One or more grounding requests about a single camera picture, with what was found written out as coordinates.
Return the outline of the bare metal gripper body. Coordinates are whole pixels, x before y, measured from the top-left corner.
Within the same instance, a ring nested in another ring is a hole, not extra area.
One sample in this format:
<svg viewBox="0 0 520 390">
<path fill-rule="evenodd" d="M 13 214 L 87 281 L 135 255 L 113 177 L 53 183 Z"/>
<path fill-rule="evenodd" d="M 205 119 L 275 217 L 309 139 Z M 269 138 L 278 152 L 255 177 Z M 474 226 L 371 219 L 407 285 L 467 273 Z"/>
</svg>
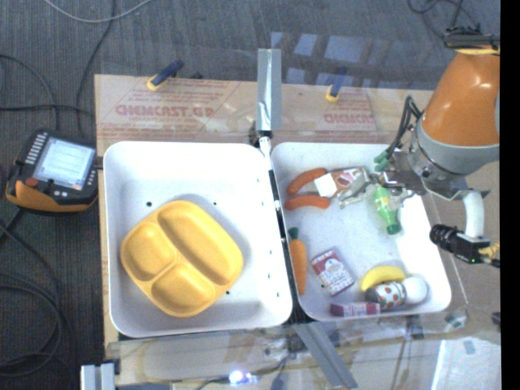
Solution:
<svg viewBox="0 0 520 390">
<path fill-rule="evenodd" d="M 377 157 L 377 173 L 379 183 L 389 189 L 431 193 L 446 200 L 462 199 L 468 192 L 465 176 L 445 170 L 420 149 L 384 151 Z"/>
</svg>

